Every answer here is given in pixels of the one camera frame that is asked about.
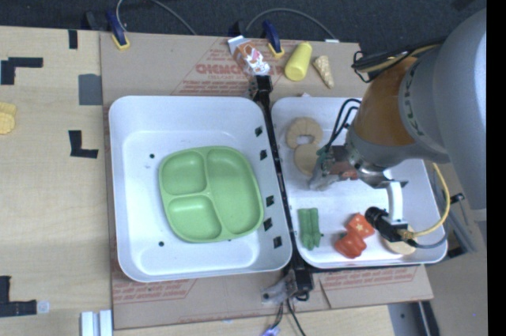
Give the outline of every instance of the white tray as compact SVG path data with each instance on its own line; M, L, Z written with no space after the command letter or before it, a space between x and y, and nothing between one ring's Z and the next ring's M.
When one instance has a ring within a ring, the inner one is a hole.
M165 281L279 270L288 263L292 244L257 104L239 97L127 96L111 106L109 123L118 258L127 276ZM170 153L210 145L233 147L251 163L268 225L234 240L193 244L167 222L158 165Z
M339 233L345 231L346 223L355 213L364 214L369 206L388 208L387 192L374 190L360 180L334 183L325 191L310 191L308 177L293 163L294 151L286 145L285 134L295 118L311 117L323 128L323 140L320 145L324 145L330 137L339 108L345 100L309 96L286 97L278 100L272 109L281 169L294 230L297 231L299 228L298 209L316 207L319 210L319 227L323 238L319 247L309 251L302 246L297 236L297 248L302 258L312 266L321 269L438 262L446 255L446 242L439 247L417 249L412 255L402 256L387 250L377 232L365 240L367 248L356 259L348 259L334 249ZM346 130L336 139L334 145L343 144L345 135ZM386 175L392 179L409 181L402 189L403 212L405 219L415 230L426 229L437 222L440 213L422 160L407 160L387 171ZM444 229L440 227L435 232L420 238L419 243L433 244L443 236Z

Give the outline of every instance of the cardboard sheet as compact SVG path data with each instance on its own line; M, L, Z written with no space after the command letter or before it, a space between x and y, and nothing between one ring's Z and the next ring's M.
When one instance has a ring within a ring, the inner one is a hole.
M281 272L206 279L136 283L125 276L115 252L114 198L108 109L121 96L249 96L251 83L231 56L227 38L129 34L130 49L119 51L106 32L100 34L104 133L111 240L112 305L115 329L152 327L273 315L276 306L262 304L261 290L281 279ZM285 96L362 96L366 85L350 66L355 43L311 42L312 59L327 55L335 86L329 89L313 66L303 81L293 82L283 66L298 41L282 41L285 56L275 59L266 40L253 40L271 66L271 101ZM296 311L390 304L432 298L423 266L346 270L314 276L315 289Z

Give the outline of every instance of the divided green plate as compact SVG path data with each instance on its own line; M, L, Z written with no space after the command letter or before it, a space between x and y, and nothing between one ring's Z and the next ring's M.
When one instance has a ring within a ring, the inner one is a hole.
M230 240L262 223L255 173L234 148L206 146L172 153L162 160L158 178L168 223L183 240Z

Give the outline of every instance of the blue clamp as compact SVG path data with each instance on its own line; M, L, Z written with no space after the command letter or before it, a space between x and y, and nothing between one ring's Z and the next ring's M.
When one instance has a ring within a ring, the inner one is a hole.
M278 32L276 31L276 28L271 24L269 20L265 20L262 23L263 31L266 33L267 38L269 39L269 43L267 46L269 47L270 51L272 52L272 55L276 59L279 59L285 54L285 50L281 46L281 42L279 40Z
M125 35L125 30L119 23L115 12L108 10L105 14L105 17L108 19L109 26L111 27L112 40L114 41L116 47L118 47L120 51L128 49L130 47L130 41Z

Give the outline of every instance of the wooden table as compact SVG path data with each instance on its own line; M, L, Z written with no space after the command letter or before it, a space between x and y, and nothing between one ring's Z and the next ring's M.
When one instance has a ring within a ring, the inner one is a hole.
M98 32L0 27L0 59L41 57L43 69L17 68L0 101L17 106L16 128L0 135L0 275L12 276L10 300L46 300L45 314L0 318L0 334L79 334L83 311L111 309L103 112L79 105L78 76L100 75ZM82 130L96 159L70 157L69 130ZM394 334L387 306L297 314L307 334ZM118 335L262 334L271 317L234 319ZM284 336L299 334L289 315Z

